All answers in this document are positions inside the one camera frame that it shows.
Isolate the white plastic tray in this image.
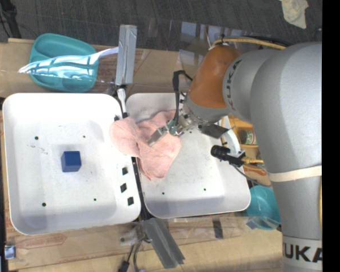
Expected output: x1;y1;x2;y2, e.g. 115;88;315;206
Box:
2;92;142;236
125;92;252;219

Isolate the black cylinder on white bracket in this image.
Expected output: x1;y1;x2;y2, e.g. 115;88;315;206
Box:
210;126;247;167

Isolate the teal bowl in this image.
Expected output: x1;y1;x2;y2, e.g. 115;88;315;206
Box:
244;185;282;231

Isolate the pink cloth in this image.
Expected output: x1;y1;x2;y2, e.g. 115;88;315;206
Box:
109;109;182;181

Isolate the blue cube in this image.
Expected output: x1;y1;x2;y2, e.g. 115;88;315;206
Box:
60;151;82;173

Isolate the white crumpled cloth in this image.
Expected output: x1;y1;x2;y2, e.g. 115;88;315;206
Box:
273;0;309;29

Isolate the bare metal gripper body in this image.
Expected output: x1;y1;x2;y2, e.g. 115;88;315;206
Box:
169;112;210;137

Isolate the teal divided plate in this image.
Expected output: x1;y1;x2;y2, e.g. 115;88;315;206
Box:
28;33;100;94

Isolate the green and white can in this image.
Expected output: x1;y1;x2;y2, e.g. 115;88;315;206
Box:
237;128;257;146

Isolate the orange packet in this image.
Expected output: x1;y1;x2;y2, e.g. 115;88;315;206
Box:
243;164;269;185

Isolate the brown cardboard board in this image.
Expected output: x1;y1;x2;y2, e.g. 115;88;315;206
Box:
0;37;284;272

